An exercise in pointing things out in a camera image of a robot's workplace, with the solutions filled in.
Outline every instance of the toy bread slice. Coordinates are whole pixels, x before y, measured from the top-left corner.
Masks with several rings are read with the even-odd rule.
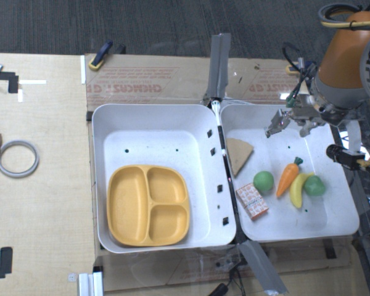
[[[232,172],[234,176],[237,176],[238,172],[244,166],[244,163],[248,160],[250,154],[252,153],[253,145],[240,139],[227,138],[226,148],[228,150]]]

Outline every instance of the dark background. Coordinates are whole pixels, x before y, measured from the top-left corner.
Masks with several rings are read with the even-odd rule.
[[[211,35],[231,33],[229,56],[283,59],[283,42],[320,62],[335,32],[318,10],[370,0],[0,0],[0,52],[85,54],[107,39],[128,54],[210,56]]]

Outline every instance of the carrot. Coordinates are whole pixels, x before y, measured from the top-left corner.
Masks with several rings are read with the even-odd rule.
[[[296,157],[293,163],[288,164],[284,168],[284,171],[282,172],[281,178],[278,183],[277,197],[281,196],[296,178],[296,176],[298,175],[298,166],[301,163],[303,163],[303,160]]]

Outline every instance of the yellow banana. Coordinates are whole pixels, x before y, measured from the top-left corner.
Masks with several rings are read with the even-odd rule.
[[[295,207],[300,208],[302,207],[303,197],[302,197],[302,189],[303,185],[305,184],[306,180],[311,176],[314,175],[313,172],[310,173],[299,173],[289,188],[289,195],[290,201]]]

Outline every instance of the beige table surface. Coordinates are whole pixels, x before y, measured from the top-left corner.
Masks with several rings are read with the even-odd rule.
[[[0,279],[0,295],[76,295],[72,274],[90,273],[95,259],[86,91],[76,55],[0,54],[3,71],[24,84],[23,102],[0,81],[3,142],[24,139],[38,149],[40,164],[29,177],[0,172],[0,248],[14,250],[12,273]],[[8,150],[8,169],[27,168],[28,150]],[[290,295],[369,295],[355,249],[348,266],[281,275]],[[247,295],[265,295],[254,277]],[[219,282],[183,284],[109,295],[208,295]],[[240,295],[231,284],[227,295]]]

